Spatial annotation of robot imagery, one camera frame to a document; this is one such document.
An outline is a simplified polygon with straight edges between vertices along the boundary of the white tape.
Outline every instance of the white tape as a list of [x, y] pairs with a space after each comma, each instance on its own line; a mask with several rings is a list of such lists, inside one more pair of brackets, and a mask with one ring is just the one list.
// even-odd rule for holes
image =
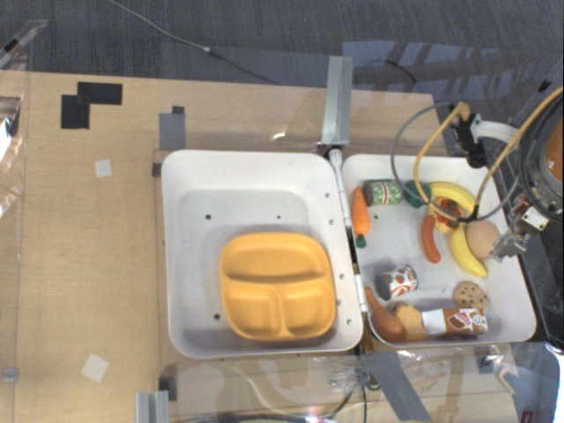
[[96, 354], [90, 354], [88, 360], [82, 368], [81, 373], [89, 379], [100, 383], [108, 370], [109, 362]]
[[109, 160], [96, 161], [96, 177], [109, 177], [112, 174], [112, 164]]

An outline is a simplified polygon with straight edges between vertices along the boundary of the wooden surface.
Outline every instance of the wooden surface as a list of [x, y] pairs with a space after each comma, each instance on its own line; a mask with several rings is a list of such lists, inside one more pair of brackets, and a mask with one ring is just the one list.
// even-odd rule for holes
[[[159, 113], [185, 107], [190, 147], [308, 152], [320, 136], [325, 91], [40, 73], [29, 79], [15, 421], [132, 421], [135, 393], [153, 393], [163, 369], [213, 370], [170, 351], [160, 324], [151, 174]], [[78, 81], [123, 84], [122, 105], [92, 105], [89, 130], [61, 130], [61, 95], [76, 94]], [[425, 95], [355, 91], [351, 140], [365, 152], [387, 152], [398, 124], [429, 103]], [[420, 145], [436, 126], [436, 115], [423, 117], [404, 145]], [[98, 160], [111, 161], [111, 176], [96, 177]], [[109, 362], [100, 383], [81, 375], [91, 353]], [[194, 377], [187, 386], [201, 394]], [[221, 406], [235, 405], [239, 392]], [[358, 421], [356, 407], [347, 421]]]

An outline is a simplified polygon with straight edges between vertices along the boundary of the toy cookie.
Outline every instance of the toy cookie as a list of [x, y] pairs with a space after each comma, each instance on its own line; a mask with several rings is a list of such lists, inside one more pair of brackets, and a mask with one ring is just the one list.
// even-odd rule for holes
[[470, 280], [460, 282], [455, 287], [452, 300], [459, 308], [486, 308], [488, 304], [484, 290]]
[[404, 326], [401, 342], [419, 342], [427, 337], [421, 312], [409, 304], [398, 304], [394, 311], [396, 318]]

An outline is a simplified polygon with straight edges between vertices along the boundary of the metal bracket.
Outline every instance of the metal bracket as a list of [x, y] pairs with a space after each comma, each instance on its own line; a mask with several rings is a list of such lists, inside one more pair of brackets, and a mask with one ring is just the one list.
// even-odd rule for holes
[[347, 145], [351, 131], [353, 59], [331, 56], [320, 145]]
[[154, 395], [138, 392], [135, 396], [135, 423], [169, 423], [168, 391]]

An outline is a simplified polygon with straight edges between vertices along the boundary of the orange divided plate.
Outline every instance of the orange divided plate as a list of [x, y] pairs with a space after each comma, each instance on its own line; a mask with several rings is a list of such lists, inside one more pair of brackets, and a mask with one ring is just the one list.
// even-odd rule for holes
[[251, 340], [319, 337], [337, 312], [327, 253], [302, 234], [233, 238], [221, 252], [219, 285], [229, 325]]

